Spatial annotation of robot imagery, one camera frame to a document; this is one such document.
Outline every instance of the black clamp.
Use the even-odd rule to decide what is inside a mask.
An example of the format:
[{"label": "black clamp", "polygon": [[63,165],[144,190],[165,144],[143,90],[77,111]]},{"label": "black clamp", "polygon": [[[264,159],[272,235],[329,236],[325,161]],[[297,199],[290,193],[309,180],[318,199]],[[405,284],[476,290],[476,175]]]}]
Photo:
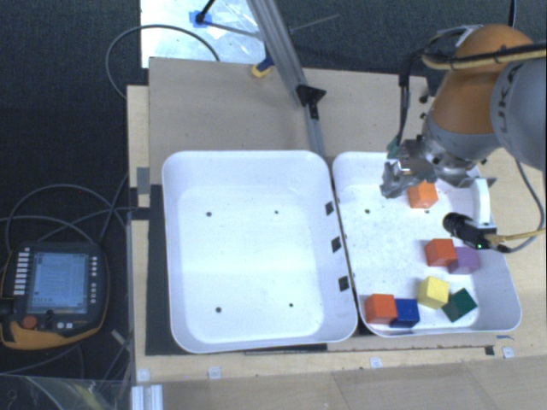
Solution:
[{"label": "black clamp", "polygon": [[318,120],[319,111],[317,110],[317,103],[326,95],[326,91],[312,86],[299,85],[297,86],[297,94],[302,106],[308,106],[311,118]]}]

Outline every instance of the emergency stop button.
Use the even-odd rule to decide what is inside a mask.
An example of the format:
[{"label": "emergency stop button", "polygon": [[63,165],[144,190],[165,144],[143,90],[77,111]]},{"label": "emergency stop button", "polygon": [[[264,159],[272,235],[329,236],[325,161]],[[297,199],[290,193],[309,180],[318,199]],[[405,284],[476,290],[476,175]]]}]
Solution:
[{"label": "emergency stop button", "polygon": [[38,319],[36,319],[36,316],[34,316],[33,314],[28,314],[21,321],[21,326],[25,330],[33,330],[38,326]]}]

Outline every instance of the black floor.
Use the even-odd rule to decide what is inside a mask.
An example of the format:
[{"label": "black floor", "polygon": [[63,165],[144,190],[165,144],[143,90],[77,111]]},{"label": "black floor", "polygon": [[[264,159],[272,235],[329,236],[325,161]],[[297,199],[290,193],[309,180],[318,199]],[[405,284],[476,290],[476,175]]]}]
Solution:
[{"label": "black floor", "polygon": [[[382,73],[396,73],[401,58],[438,29],[507,23],[509,2],[278,0],[290,26],[341,15],[294,34],[304,66]],[[545,40],[546,2],[518,1],[516,27],[535,41]],[[113,38],[138,24],[139,0],[0,0],[0,218],[8,216],[25,194],[45,185],[74,184],[113,198],[127,169],[126,110],[107,80],[104,54]],[[138,47],[134,35],[115,49],[112,69],[120,85],[146,82]],[[397,118],[391,120],[395,129]],[[125,188],[118,206],[127,205]],[[75,220],[105,208],[84,192],[47,190],[29,199],[18,214]],[[98,238],[103,221],[98,218],[82,226]],[[38,238],[54,228],[50,223],[17,220],[11,243]],[[78,236],[65,232],[56,239]],[[111,334],[116,330],[129,338],[126,239],[117,222],[107,231],[103,248],[112,275],[103,329],[55,362],[24,373],[99,379],[123,374],[127,354]],[[0,261],[6,259],[2,241]],[[64,350],[20,352],[0,347],[0,372]]]}]

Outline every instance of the block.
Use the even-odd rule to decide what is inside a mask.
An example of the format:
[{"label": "block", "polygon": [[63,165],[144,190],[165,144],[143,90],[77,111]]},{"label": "block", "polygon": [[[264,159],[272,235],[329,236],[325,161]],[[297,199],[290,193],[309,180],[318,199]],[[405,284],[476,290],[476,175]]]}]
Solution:
[{"label": "block", "polygon": [[448,302],[450,284],[442,279],[427,277],[420,283],[418,303],[435,310]]},{"label": "block", "polygon": [[412,328],[420,322],[418,302],[415,299],[396,299],[397,318],[390,323],[393,328]]},{"label": "block", "polygon": [[374,293],[365,301],[365,315],[369,324],[389,325],[397,318],[397,307],[393,295]]},{"label": "block", "polygon": [[411,208],[430,208],[438,201],[437,188],[435,184],[422,182],[415,187],[407,189],[407,196]]},{"label": "block", "polygon": [[451,238],[434,238],[424,248],[427,265],[430,267],[448,267],[458,259]]},{"label": "block", "polygon": [[468,291],[461,289],[454,295],[450,295],[448,303],[443,306],[443,311],[448,316],[448,319],[450,319],[450,322],[456,322],[476,307],[477,303],[469,295]]},{"label": "block", "polygon": [[455,275],[468,275],[479,268],[479,256],[477,251],[472,248],[457,247],[456,261],[453,261],[448,266],[448,271]]}]

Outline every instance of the plastic tray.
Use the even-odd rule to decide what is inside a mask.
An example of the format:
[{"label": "plastic tray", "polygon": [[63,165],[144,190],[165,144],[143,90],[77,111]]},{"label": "plastic tray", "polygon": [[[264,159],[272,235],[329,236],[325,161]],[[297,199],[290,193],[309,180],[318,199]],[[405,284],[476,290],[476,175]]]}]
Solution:
[{"label": "plastic tray", "polygon": [[[363,303],[371,294],[416,298],[418,284],[428,276],[449,282],[451,293],[466,288],[479,306],[452,323],[442,309],[419,305],[421,322],[412,329],[367,324],[368,328],[383,337],[514,329],[521,320],[521,306],[502,254],[478,251],[480,268],[470,275],[453,275],[426,264],[427,242],[450,237],[442,227],[443,217],[452,211],[473,216],[472,191],[439,180],[438,202],[428,210],[412,209],[406,194],[396,199],[381,195],[385,162],[385,154],[347,152],[332,166],[362,319],[367,323]],[[454,243],[463,245],[458,239]]]},{"label": "plastic tray", "polygon": [[171,329],[192,353],[344,340],[357,313],[326,163],[306,151],[164,163]]}]

